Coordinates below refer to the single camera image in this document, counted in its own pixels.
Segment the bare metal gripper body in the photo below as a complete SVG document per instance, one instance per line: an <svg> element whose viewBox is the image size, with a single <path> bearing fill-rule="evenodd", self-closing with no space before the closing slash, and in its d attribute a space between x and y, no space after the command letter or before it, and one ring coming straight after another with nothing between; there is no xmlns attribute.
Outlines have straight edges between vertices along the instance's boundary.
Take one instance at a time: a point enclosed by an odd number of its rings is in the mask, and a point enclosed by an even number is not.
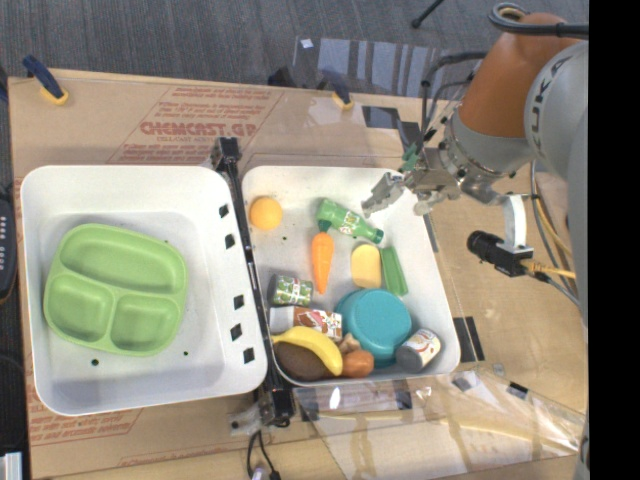
<svg viewBox="0 0 640 480"><path fill-rule="evenodd" d="M423 146L404 173L404 185L419 200L441 202L462 195L462 182L468 173L466 165L457 165L449 156L448 146Z"/></svg>

